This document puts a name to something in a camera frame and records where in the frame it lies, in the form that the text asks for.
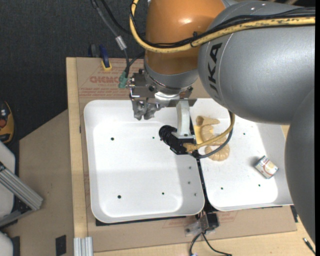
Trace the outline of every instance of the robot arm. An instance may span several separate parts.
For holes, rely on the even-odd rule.
[[[290,125],[287,181],[316,242],[315,10],[269,1],[201,0],[181,6],[178,0],[152,0],[145,40],[130,23],[146,49],[144,71],[129,83],[135,117],[149,119],[186,100],[199,76],[207,93],[237,116]]]

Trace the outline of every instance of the yellow and black device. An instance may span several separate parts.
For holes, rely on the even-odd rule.
[[[0,100],[0,141],[8,144],[13,140],[15,122],[12,111],[6,101]]]

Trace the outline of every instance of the dark floor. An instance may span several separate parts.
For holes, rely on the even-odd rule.
[[[106,2],[128,28],[131,0]],[[295,5],[315,6],[316,1]],[[140,1],[136,19],[142,30],[146,10],[147,1]],[[130,58],[141,52],[132,37],[114,29]],[[18,140],[67,109],[66,57],[87,57],[90,44],[104,44],[111,58],[124,57],[90,0],[0,0],[0,99],[11,106]]]

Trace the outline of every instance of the green connector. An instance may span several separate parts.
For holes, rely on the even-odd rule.
[[[126,72],[123,71],[119,77],[119,85],[118,88],[126,88],[128,78],[126,77]]]

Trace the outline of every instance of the can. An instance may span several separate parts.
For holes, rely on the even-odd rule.
[[[259,159],[254,166],[267,179],[271,178],[278,171],[278,167],[269,160],[265,155]]]

